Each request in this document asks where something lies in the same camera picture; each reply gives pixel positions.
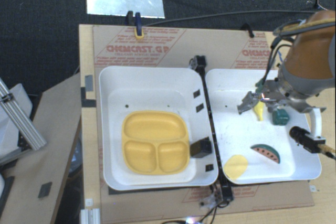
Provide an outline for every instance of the watermelon slice toy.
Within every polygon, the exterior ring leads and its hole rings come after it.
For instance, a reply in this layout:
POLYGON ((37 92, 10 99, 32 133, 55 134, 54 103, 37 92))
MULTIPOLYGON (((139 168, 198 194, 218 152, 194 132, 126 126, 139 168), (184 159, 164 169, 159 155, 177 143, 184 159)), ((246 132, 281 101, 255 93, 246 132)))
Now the watermelon slice toy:
POLYGON ((278 164, 280 163, 279 153, 269 145, 257 144, 257 145, 253 145, 251 149, 253 149, 254 151, 260 153, 261 155, 271 159, 272 161, 278 164))

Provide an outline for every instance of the cardboard sheet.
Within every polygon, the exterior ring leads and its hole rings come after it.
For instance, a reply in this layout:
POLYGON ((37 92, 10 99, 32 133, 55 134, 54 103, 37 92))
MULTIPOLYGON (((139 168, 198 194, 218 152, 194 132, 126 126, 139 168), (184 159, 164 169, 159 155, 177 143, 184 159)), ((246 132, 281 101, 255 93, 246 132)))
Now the cardboard sheet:
MULTIPOLYGON (((96 89, 101 70, 109 65, 188 67, 195 55, 205 55, 207 68, 264 69, 269 49, 264 32, 232 30, 144 28, 136 40, 134 27, 93 26, 96 89)), ((206 214, 199 200, 210 195, 209 187, 116 193, 103 179, 99 90, 97 127, 100 166, 101 213, 104 224, 195 217, 206 214)), ((248 185, 233 188, 234 201, 218 214, 313 206, 306 181, 248 185)))

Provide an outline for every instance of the blue clamp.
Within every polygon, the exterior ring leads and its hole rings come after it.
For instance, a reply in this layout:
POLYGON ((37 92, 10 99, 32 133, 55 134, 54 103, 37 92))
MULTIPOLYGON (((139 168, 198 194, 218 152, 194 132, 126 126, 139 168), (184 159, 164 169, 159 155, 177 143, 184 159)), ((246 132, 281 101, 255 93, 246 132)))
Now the blue clamp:
POLYGON ((140 12, 137 12, 135 14, 135 37, 136 39, 143 39, 144 34, 143 34, 143 29, 142 29, 142 24, 141 24, 141 15, 140 12))

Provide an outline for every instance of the wooden table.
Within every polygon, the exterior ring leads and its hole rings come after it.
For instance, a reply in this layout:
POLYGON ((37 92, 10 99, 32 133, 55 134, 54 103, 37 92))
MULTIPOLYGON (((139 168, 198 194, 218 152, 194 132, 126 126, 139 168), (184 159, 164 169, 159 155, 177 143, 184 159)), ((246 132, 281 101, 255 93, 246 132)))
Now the wooden table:
POLYGON ((44 92, 33 123, 47 141, 3 172, 14 176, 1 224, 55 222, 80 131, 79 74, 44 92), (42 185, 50 186, 38 198, 42 185))

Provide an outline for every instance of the black cable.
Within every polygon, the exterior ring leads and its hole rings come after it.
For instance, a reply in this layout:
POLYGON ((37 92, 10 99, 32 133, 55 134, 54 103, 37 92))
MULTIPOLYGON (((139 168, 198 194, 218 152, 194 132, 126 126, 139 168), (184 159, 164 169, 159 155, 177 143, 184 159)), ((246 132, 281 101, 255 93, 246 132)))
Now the black cable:
POLYGON ((211 209, 203 218, 201 218, 198 222, 202 223, 204 219, 206 219, 214 210, 217 210, 217 206, 211 209))
POLYGON ((170 221, 162 222, 161 224, 169 224, 169 223, 186 224, 185 220, 170 220, 170 221))
POLYGON ((279 33, 280 37, 286 37, 286 36, 294 36, 297 34, 302 34, 308 31, 313 31, 313 30, 318 30, 321 28, 327 28, 327 27, 331 27, 331 26, 335 26, 335 22, 331 22, 331 23, 325 23, 325 24, 320 24, 320 25, 314 25, 314 26, 310 26, 310 27, 306 27, 303 29, 297 29, 297 30, 293 30, 293 31, 284 31, 283 33, 279 33))
POLYGON ((326 152, 325 154, 326 154, 326 156, 327 156, 327 157, 329 157, 329 158, 332 158, 332 159, 336 160, 336 157, 335 157, 335 155, 333 155, 331 152, 326 152))
POLYGON ((293 39, 292 37, 282 37, 283 40, 291 42, 292 44, 294 43, 295 39, 293 39))
POLYGON ((229 204, 230 204, 229 202, 226 203, 225 205, 221 205, 221 204, 219 204, 217 207, 218 207, 218 208, 225 208, 225 207, 228 207, 229 204))
POLYGON ((279 51, 282 47, 291 47, 291 46, 292 46, 292 45, 289 45, 289 44, 281 44, 281 45, 275 50, 275 52, 274 52, 274 54, 273 54, 273 57, 272 57, 272 60, 271 60, 271 62, 270 62, 269 69, 272 68, 272 66, 273 66, 273 64, 274 64, 274 61, 275 61, 275 58, 276 58, 276 56, 277 56, 278 51, 279 51))
POLYGON ((267 65, 266 65, 266 71, 265 71, 265 74, 264 74, 264 76, 262 78, 262 81, 261 81, 262 85, 264 85, 264 83, 266 81, 266 78, 267 78, 267 75, 268 75, 269 70, 270 70, 270 63, 271 63, 271 60, 272 60, 273 51, 274 51, 275 47, 278 46, 278 44, 280 43, 281 40, 282 40, 281 37, 276 37, 271 44, 271 52, 270 52, 269 57, 268 57, 268 61, 267 61, 267 65))
POLYGON ((306 10, 276 10, 276 9, 266 9, 266 10, 247 10, 244 12, 224 12, 224 13, 216 13, 202 16, 194 16, 194 17, 185 17, 179 19, 171 19, 171 20, 163 20, 161 22, 151 23, 143 26, 153 26, 153 25, 161 25, 173 22, 182 22, 185 20, 198 20, 198 19, 206 19, 211 17, 220 17, 220 16, 228 16, 228 15, 240 15, 240 14, 252 14, 252 13, 315 13, 314 11, 306 11, 306 10))
POLYGON ((210 221, 210 224, 214 223, 214 220, 215 220, 215 217, 216 217, 216 213, 217 213, 217 206, 215 207, 214 214, 212 215, 212 219, 210 221))

